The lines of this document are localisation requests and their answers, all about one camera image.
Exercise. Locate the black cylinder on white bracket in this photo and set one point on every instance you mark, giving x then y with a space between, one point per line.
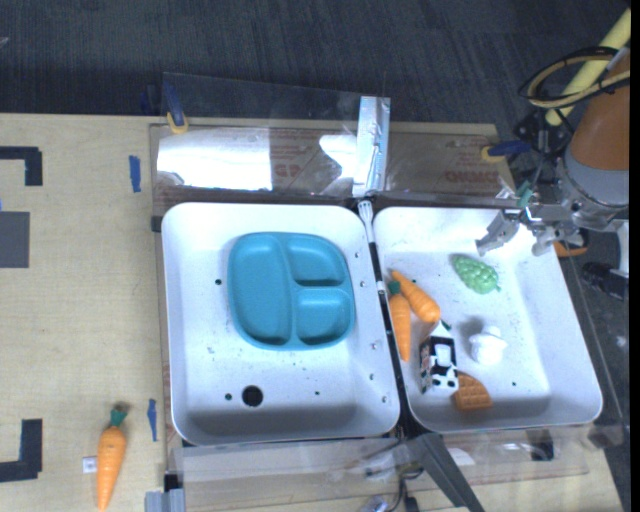
605 280

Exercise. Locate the orange toy carrot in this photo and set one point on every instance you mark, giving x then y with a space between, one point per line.
401 325
420 300
110 460

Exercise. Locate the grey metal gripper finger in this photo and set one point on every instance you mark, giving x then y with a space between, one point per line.
497 232
544 241

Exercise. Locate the green toy grapes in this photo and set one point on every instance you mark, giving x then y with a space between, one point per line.
477 275

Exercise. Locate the black and white milk carton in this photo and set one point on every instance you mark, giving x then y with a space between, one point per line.
440 362

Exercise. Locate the blue divided plate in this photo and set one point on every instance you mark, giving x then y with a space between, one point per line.
260 290

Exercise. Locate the white toy bottle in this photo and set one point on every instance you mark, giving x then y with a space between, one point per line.
487 347

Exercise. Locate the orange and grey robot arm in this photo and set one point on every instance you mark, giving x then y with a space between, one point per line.
600 130

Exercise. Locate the orange toy waffle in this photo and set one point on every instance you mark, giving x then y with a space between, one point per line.
472 395

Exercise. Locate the white plastic tray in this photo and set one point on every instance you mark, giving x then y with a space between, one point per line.
535 325
200 320

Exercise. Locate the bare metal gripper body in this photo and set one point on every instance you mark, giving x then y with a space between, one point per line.
570 215

